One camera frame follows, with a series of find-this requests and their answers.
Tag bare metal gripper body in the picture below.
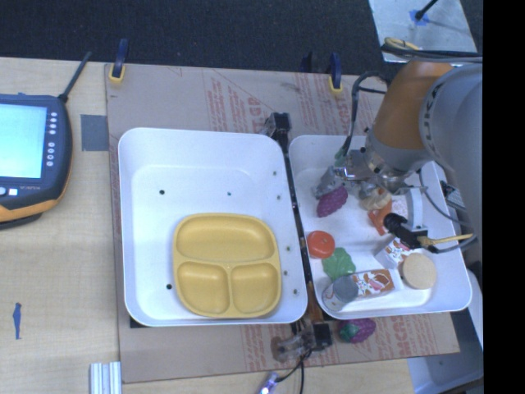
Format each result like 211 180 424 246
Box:
339 148 413 195

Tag orange toy carrot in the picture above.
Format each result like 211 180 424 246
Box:
367 199 395 237

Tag white plastic tray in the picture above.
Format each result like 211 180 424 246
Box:
288 135 473 321
117 127 309 328

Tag thin black rod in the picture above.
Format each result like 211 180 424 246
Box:
275 131 319 328

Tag orange round toy fruit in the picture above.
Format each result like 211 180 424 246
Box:
306 230 336 260

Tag small white carton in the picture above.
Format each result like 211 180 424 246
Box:
373 238 412 268

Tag green toy lettuce leaf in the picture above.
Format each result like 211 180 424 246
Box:
321 247 358 281

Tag long white carton orange print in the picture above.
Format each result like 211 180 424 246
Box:
348 268 405 302

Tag beige round biscuit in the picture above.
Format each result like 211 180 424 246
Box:
400 252 438 291

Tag small can with grey lid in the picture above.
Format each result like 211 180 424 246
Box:
321 275 359 313

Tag yellow divided plate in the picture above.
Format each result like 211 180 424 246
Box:
171 213 284 319

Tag brown cardboard board red print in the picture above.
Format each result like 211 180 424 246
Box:
104 62 461 384

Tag purple grapes with green leaf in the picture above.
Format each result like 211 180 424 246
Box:
337 317 377 345

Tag black cylinder on white bracket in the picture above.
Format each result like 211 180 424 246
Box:
382 186 430 250

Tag black block with thin wires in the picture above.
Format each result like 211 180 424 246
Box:
311 322 334 350
264 112 293 140

